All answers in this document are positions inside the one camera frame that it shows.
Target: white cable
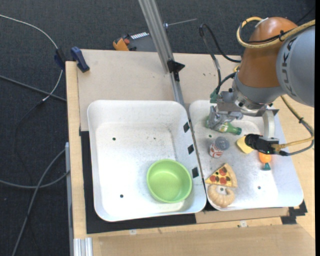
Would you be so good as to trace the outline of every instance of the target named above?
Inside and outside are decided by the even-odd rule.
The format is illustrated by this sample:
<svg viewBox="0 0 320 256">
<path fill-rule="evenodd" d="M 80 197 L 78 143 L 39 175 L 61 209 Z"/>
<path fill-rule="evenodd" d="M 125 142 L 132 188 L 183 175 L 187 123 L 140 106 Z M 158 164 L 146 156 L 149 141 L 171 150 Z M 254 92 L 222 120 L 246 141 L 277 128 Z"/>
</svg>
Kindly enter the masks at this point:
<svg viewBox="0 0 320 256">
<path fill-rule="evenodd" d="M 56 49 L 58 49 L 58 46 L 56 45 L 56 43 L 55 43 L 55 42 L 52 40 L 52 38 L 51 38 L 46 32 L 44 32 L 42 29 L 40 29 L 40 28 L 38 28 L 38 27 L 36 27 L 36 26 L 34 26 L 34 25 L 31 25 L 31 24 L 29 24 L 29 23 L 27 23 L 27 22 L 24 22 L 24 21 L 15 19 L 15 18 L 11 18 L 11 17 L 8 17 L 8 16 L 4 16 L 4 15 L 2 15 L 2 14 L 0 14 L 0 17 L 5 18 L 5 19 L 9 19 L 9 20 L 14 21 L 14 22 L 18 22 L 18 23 L 21 23 L 21 24 L 24 24 L 24 25 L 27 25 L 27 26 L 30 26 L 30 27 L 32 27 L 32 28 L 40 31 L 41 33 L 43 33 L 43 34 L 53 43 L 54 47 L 55 47 Z M 57 87 L 58 87 L 58 84 L 60 83 L 62 74 L 63 74 L 63 70 L 61 70 L 60 75 L 59 75 L 59 78 L 58 78 L 58 81 L 56 82 L 56 84 L 55 84 L 54 88 L 52 89 L 52 91 L 50 92 L 50 94 L 49 94 L 47 97 L 45 97 L 45 98 L 42 99 L 43 102 L 45 102 L 45 101 L 55 92 L 55 90 L 56 90 Z"/>
</svg>

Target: white tray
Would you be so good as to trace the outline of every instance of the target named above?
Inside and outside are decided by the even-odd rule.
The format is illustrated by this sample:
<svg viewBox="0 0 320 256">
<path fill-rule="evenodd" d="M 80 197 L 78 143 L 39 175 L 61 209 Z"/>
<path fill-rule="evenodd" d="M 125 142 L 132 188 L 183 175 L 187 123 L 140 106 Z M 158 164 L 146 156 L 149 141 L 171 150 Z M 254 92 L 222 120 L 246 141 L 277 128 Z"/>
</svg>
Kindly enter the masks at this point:
<svg viewBox="0 0 320 256">
<path fill-rule="evenodd" d="M 201 170 L 207 179 L 216 169 L 228 163 L 236 174 L 238 188 L 235 188 L 235 200 L 226 208 L 211 205 L 221 211 L 295 207 L 303 201 L 303 191 L 290 156 L 272 155 L 271 170 L 263 171 L 263 164 L 259 160 L 256 150 L 249 154 L 242 152 L 236 142 L 247 134 L 263 134 L 264 123 L 262 117 L 244 116 L 241 120 L 232 121 L 233 126 L 242 128 L 240 135 L 221 133 L 205 127 L 205 121 L 210 113 L 211 104 L 208 100 L 198 100 L 189 107 L 191 124 L 197 146 Z M 285 143 L 285 137 L 278 116 L 275 116 L 275 138 Z M 208 149 L 218 136 L 227 138 L 230 148 L 220 158 L 212 158 Z"/>
<path fill-rule="evenodd" d="M 186 110 L 175 101 L 97 100 L 87 109 L 93 201 L 96 213 L 115 222 L 201 211 L 207 195 Z M 155 161 L 173 159 L 192 179 L 191 194 L 179 203 L 156 201 L 147 186 Z"/>
</svg>

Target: yellow cable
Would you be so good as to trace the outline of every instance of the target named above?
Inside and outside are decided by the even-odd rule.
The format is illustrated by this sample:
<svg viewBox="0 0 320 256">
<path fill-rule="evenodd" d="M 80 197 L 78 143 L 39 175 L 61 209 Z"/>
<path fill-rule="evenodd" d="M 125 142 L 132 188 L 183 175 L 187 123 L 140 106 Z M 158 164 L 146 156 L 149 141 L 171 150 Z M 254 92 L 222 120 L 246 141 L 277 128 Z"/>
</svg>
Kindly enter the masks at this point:
<svg viewBox="0 0 320 256">
<path fill-rule="evenodd" d="M 246 19 L 245 21 L 243 21 L 243 22 L 241 23 L 241 25 L 238 27 L 238 29 L 237 29 L 237 31 L 236 31 L 236 38 L 237 38 L 237 40 L 238 40 L 238 42 L 239 42 L 240 45 L 242 45 L 243 47 L 246 47 L 246 48 L 264 48 L 264 47 L 272 46 L 272 45 L 277 44 L 278 42 L 284 41 L 284 40 L 287 39 L 288 37 L 290 37 L 290 36 L 292 36 L 292 35 L 300 32 L 300 31 L 302 31 L 302 30 L 304 30 L 304 29 L 306 29 L 306 28 L 308 28 L 308 27 L 311 27 L 311 26 L 313 26 L 313 25 L 316 24 L 316 20 L 315 20 L 315 19 L 314 19 L 314 20 L 311 20 L 311 21 L 309 21 L 309 22 L 307 22 L 307 23 L 305 23 L 305 24 L 302 24 L 302 25 L 300 25 L 300 26 L 298 26 L 298 27 L 296 27 L 296 28 L 288 31 L 287 33 L 281 35 L 279 38 L 276 38 L 276 39 L 274 39 L 274 40 L 272 40 L 272 41 L 269 41 L 269 42 L 266 42 L 266 43 L 251 44 L 251 43 L 246 43 L 246 42 L 244 42 L 244 41 L 241 39 L 241 37 L 240 37 L 240 28 L 242 29 L 242 28 L 243 28 L 245 25 L 247 25 L 249 22 L 252 22 L 252 21 L 258 21 L 258 22 L 259 22 L 259 21 L 261 21 L 261 20 L 262 20 L 262 18 L 260 18 L 260 17 L 255 17 L 255 16 L 254 16 L 254 17 L 250 17 L 250 18 Z"/>
<path fill-rule="evenodd" d="M 300 120 L 300 122 L 303 122 L 304 124 L 306 124 L 308 126 L 308 128 L 310 129 L 312 136 L 310 138 L 305 138 L 305 139 L 301 139 L 301 140 L 297 140 L 297 141 L 293 141 L 290 143 L 285 143 L 285 144 L 273 144 L 271 145 L 275 151 L 279 152 L 281 149 L 284 149 L 286 147 L 290 147 L 293 145 L 298 145 L 298 144 L 302 144 L 302 143 L 306 143 L 306 142 L 310 142 L 312 140 L 315 139 L 315 131 L 314 129 L 306 122 L 303 120 L 303 117 L 301 117 L 296 110 L 293 109 L 293 107 L 289 104 L 289 102 L 286 100 L 286 98 L 282 95 L 281 99 L 283 100 L 283 102 L 285 103 L 285 105 L 288 107 L 288 109 L 294 114 L 294 116 Z"/>
</svg>

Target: yellow sponge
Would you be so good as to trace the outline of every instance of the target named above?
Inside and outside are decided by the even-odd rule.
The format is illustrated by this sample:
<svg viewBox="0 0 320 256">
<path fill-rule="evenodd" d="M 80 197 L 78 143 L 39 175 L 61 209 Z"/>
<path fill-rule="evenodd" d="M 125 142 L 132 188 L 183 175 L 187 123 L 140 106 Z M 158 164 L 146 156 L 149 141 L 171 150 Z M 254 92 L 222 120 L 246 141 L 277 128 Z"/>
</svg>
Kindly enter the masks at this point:
<svg viewBox="0 0 320 256">
<path fill-rule="evenodd" d="M 246 145 L 246 143 L 245 143 L 245 138 L 246 138 L 246 136 L 241 137 L 240 139 L 238 139 L 238 140 L 236 141 L 236 144 L 238 145 L 238 147 L 239 147 L 244 153 L 249 154 L 249 153 L 251 153 L 254 149 Z"/>
</svg>

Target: green bottle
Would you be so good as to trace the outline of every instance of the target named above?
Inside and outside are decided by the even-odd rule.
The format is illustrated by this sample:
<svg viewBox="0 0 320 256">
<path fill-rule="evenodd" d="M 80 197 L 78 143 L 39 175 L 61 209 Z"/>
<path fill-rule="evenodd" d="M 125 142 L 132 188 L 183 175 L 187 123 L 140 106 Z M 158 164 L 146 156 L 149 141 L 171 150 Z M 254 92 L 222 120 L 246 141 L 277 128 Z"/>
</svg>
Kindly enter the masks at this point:
<svg viewBox="0 0 320 256">
<path fill-rule="evenodd" d="M 240 135 L 242 129 L 240 127 L 234 127 L 230 122 L 224 122 L 217 130 L 220 133 L 233 133 Z"/>
</svg>

